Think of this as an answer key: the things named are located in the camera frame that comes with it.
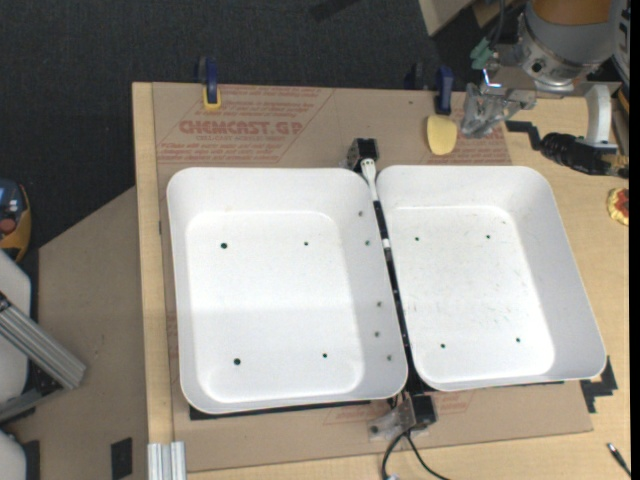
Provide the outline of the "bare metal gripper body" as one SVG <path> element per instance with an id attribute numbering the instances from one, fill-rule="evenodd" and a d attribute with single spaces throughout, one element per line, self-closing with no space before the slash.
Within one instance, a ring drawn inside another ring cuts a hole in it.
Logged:
<path id="1" fill-rule="evenodd" d="M 540 98 L 584 95 L 588 78 L 602 70 L 608 57 L 566 59 L 525 38 L 501 45 L 501 103 L 504 109 L 531 109 Z"/>

